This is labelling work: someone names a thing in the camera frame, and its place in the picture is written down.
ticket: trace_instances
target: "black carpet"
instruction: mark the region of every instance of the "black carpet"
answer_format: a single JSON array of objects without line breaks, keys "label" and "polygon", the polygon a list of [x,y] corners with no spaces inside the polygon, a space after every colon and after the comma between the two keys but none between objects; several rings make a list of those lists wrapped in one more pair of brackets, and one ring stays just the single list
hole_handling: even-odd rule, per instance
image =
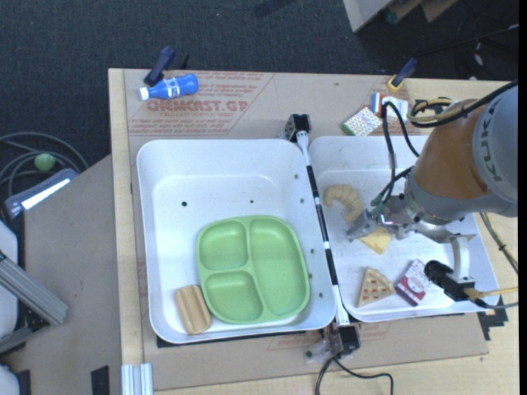
[{"label": "black carpet", "polygon": [[[93,164],[110,148],[107,72],[151,68],[393,74],[424,50],[519,22],[520,0],[460,0],[428,23],[378,16],[356,34],[343,0],[0,0],[0,136],[45,132]],[[423,57],[415,77],[513,80],[518,30]],[[26,139],[27,145],[47,143]],[[0,170],[17,155],[0,144]],[[5,192],[5,184],[0,195]]]}]

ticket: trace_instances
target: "white tray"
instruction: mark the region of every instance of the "white tray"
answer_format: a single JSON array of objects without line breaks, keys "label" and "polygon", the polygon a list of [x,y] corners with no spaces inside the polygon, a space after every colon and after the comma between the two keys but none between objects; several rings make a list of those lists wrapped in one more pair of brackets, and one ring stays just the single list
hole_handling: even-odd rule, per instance
[{"label": "white tray", "polygon": [[[158,140],[141,148],[137,167],[150,319],[159,337],[183,344],[320,329],[333,320],[329,270],[298,147],[281,139]],[[277,216],[296,232],[310,274],[307,306],[292,318],[257,325],[213,318],[206,332],[189,335],[174,293],[199,284],[199,231],[214,221],[250,215]]]},{"label": "white tray", "polygon": [[[418,151],[426,137],[411,137]],[[401,136],[392,137],[397,154],[398,172],[415,164],[416,158]],[[364,207],[389,182],[388,152],[384,137],[319,137],[310,146],[311,163],[320,194],[332,184],[350,184],[359,190]],[[397,182],[394,195],[403,191],[404,180]],[[393,283],[405,273],[414,259],[423,263],[437,260],[453,267],[454,253],[450,244],[438,244],[422,235],[407,239],[392,237],[387,249],[379,255],[361,241],[350,242],[346,232],[350,224],[343,220],[344,207],[335,202],[331,208],[323,206],[329,241],[337,271],[338,283],[346,310],[363,322],[378,322],[438,314],[459,314],[483,310],[469,301],[454,302],[438,286],[430,286],[417,307],[412,307],[399,295],[391,295],[375,303],[357,307],[357,298],[366,267],[378,269]],[[469,241],[469,271],[479,290],[497,288],[496,278],[478,226],[472,215],[463,221],[450,223],[447,229],[462,235],[474,235]],[[485,301],[496,304],[498,296]]]}]

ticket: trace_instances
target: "blue bottle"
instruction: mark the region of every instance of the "blue bottle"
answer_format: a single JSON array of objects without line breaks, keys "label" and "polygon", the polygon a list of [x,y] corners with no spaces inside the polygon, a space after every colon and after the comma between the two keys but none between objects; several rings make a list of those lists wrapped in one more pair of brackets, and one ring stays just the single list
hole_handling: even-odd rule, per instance
[{"label": "blue bottle", "polygon": [[139,88],[139,96],[143,101],[151,98],[172,100],[183,95],[193,95],[198,92],[198,88],[198,78],[192,73],[189,73],[180,77],[163,79],[151,88]]}]

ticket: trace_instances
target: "green divided plate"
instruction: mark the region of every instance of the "green divided plate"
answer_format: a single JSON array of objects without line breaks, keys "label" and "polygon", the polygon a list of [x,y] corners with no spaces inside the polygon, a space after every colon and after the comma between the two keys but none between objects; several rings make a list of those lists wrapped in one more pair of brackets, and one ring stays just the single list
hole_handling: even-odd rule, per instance
[{"label": "green divided plate", "polygon": [[274,216],[241,216],[205,226],[196,243],[203,296],[227,323],[261,323],[305,308],[310,283],[293,229]]}]

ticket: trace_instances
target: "wooden table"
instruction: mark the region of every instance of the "wooden table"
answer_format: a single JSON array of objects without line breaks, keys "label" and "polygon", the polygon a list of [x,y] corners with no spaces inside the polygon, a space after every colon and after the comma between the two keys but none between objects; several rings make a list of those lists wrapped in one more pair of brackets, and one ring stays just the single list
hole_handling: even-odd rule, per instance
[{"label": "wooden table", "polygon": [[[364,83],[379,83],[380,77],[364,77],[352,75],[309,75],[309,74],[275,74],[273,77],[281,83],[291,83],[292,89],[308,92],[302,106],[301,99],[291,98],[298,102],[297,112],[318,113],[314,104],[311,87],[338,87],[351,91],[339,91],[339,98],[350,109],[362,103],[364,95],[357,96]],[[114,167],[114,200],[117,236],[117,256],[119,268],[119,314],[121,351],[123,365],[140,365],[144,362],[142,344],[142,325],[139,308],[138,265],[133,224],[133,200],[130,193],[131,168],[128,146],[128,120],[125,92],[125,70],[110,69],[110,117],[112,137],[112,157]],[[430,99],[437,96],[449,96],[455,100],[478,98],[495,90],[501,85],[494,81],[451,81],[432,79],[408,79],[407,92],[410,100]],[[281,113],[285,119],[289,107]],[[312,118],[314,125],[322,125],[322,120]],[[337,124],[331,126],[335,134],[342,134]],[[495,228],[506,241],[507,247],[517,257],[518,222],[491,216]],[[500,287],[515,286],[517,277],[509,263],[497,250],[490,236],[482,231],[482,237],[487,247]],[[505,302],[513,301],[514,295],[506,297]],[[423,363],[384,366],[382,368],[362,369],[363,374],[390,373],[395,381],[395,393],[428,393],[428,394],[458,394],[458,393],[519,393],[519,341],[518,341],[518,309],[508,309],[509,321],[501,328],[491,330],[492,340],[488,343],[489,354],[484,357],[465,357],[451,360],[434,360]],[[342,371],[331,369],[324,377],[322,393],[389,393],[386,379],[357,380]],[[316,374],[303,374],[286,378],[252,380],[238,383],[208,385],[199,388],[181,388],[157,391],[163,395],[200,394],[200,393],[313,393]]]}]

